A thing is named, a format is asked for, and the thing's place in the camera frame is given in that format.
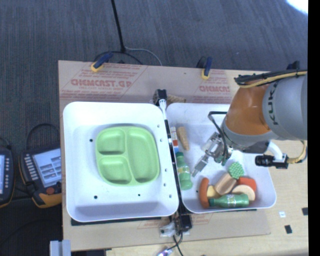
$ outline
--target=plastic bottle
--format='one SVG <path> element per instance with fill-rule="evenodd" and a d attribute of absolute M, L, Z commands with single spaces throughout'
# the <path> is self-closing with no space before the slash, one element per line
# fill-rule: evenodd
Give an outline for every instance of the plastic bottle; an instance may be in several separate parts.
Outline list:
<path fill-rule="evenodd" d="M 181 190 L 189 190 L 192 188 L 193 184 L 191 181 L 191 174 L 189 166 L 185 162 L 184 153 L 175 153 L 176 167 L 178 171 L 178 177 L 180 182 Z"/>
<path fill-rule="evenodd" d="M 219 198 L 210 198 L 211 207 L 218 206 L 222 208 L 238 208 L 247 207 L 249 205 L 249 197 L 247 194 L 225 194 Z"/>

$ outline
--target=wooden table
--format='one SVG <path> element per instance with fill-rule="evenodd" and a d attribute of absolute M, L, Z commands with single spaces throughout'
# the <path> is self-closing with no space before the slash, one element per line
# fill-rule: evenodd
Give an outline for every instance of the wooden table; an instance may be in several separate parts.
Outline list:
<path fill-rule="evenodd" d="M 98 93 L 89 90 L 84 81 L 85 79 L 93 83 L 96 81 L 95 85 L 98 87 L 101 85 L 98 83 L 101 77 L 89 74 L 89 67 L 90 63 L 85 62 L 59 62 L 61 131 L 64 130 L 63 109 L 73 101 L 147 103 L 148 99 L 152 98 L 150 93 L 156 88 L 167 89 L 168 93 L 185 98 L 187 102 L 226 103 L 238 89 L 234 77 L 239 74 L 258 73 L 243 70 L 211 70 L 211 80 L 204 81 L 200 76 L 201 71 L 196 68 L 107 64 L 104 67 L 105 73 L 102 74 L 108 74 L 109 78 L 115 81 L 108 88 L 110 89 L 112 85 L 116 88 L 121 80 L 123 84 L 121 83 L 119 88 L 122 92 L 118 93 L 119 90 L 115 90 L 110 95 L 108 91 L 104 91 L 102 97 L 95 99 Z M 210 87 L 222 89 L 214 93 Z M 302 150 L 302 145 L 297 141 L 279 141 L 277 145 L 290 157 L 299 155 Z M 172 238 L 160 238 L 159 234 L 159 226 L 167 224 L 167 218 L 71 225 L 71 217 L 66 209 L 64 155 L 64 145 L 61 143 L 64 185 L 63 239 L 70 240 L 72 251 L 112 248 L 106 251 L 108 256 L 151 256 L 157 255 L 165 246 L 173 245 Z M 184 255 L 307 255 L 309 253 L 308 160 L 292 164 L 285 170 L 270 168 L 269 171 L 277 194 L 273 207 L 257 211 L 192 215 L 195 225 L 190 230 L 190 235 L 184 236 L 179 246 Z M 175 248 L 172 255 L 180 254 Z"/>

